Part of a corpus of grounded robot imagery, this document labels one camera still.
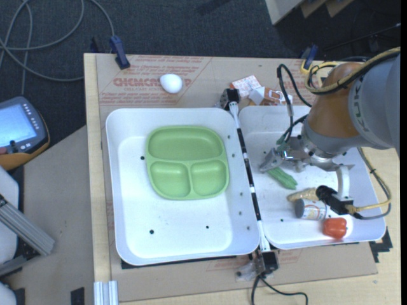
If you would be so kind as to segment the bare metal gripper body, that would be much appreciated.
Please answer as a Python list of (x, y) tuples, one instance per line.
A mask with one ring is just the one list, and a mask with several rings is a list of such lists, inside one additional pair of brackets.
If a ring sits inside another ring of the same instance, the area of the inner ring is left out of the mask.
[(284, 161), (292, 164), (296, 172), (302, 172), (307, 166), (315, 166), (327, 172), (337, 170), (333, 161), (336, 154), (329, 154), (318, 148), (306, 135), (290, 137), (279, 146)]

